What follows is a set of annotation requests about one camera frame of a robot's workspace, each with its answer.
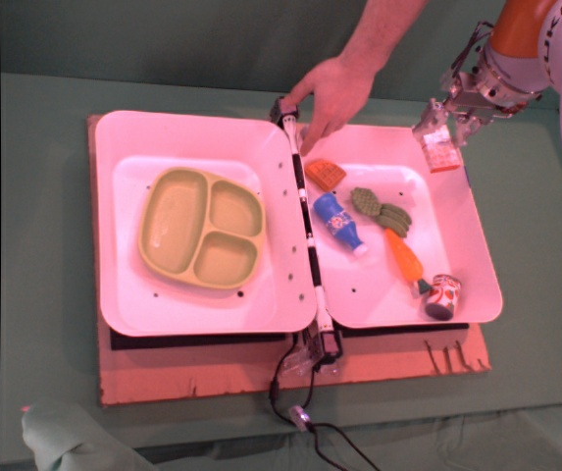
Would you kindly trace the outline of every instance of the toy carrot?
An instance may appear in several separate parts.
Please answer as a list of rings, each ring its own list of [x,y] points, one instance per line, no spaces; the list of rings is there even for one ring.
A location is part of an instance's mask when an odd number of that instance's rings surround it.
[[[422,278],[424,272],[422,263],[400,235],[392,229],[386,228],[383,230],[383,236],[391,248],[402,277],[409,283],[417,282],[420,293],[431,289],[431,285]]]

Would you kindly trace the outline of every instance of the blue bottle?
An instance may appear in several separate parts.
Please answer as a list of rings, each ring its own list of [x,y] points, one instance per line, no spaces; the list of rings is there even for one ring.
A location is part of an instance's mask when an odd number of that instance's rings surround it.
[[[357,225],[354,220],[339,205],[332,193],[327,192],[318,197],[313,203],[313,208],[325,222],[329,232],[348,244],[355,256],[361,256],[368,250],[368,246],[357,235]]]

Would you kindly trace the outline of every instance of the bottle cap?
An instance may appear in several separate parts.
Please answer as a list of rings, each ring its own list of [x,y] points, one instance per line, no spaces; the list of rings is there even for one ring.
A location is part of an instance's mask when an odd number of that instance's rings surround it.
[[[368,251],[368,246],[362,242],[361,244],[359,244],[356,248],[354,248],[352,250],[353,254],[359,258],[360,256],[366,254],[366,251]]]

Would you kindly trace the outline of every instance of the yellow divided plate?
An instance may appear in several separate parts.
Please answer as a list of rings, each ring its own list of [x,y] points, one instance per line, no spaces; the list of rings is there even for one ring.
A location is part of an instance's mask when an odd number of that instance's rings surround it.
[[[139,229],[153,271],[205,288],[237,288],[253,275],[265,208],[252,190],[219,175],[171,168],[152,184]]]

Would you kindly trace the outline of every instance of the soda can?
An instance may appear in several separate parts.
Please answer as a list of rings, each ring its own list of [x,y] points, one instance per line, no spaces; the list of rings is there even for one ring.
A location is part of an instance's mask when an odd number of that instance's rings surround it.
[[[427,295],[425,312],[439,321],[452,319],[460,293],[461,282],[458,279],[448,274],[437,274]]]

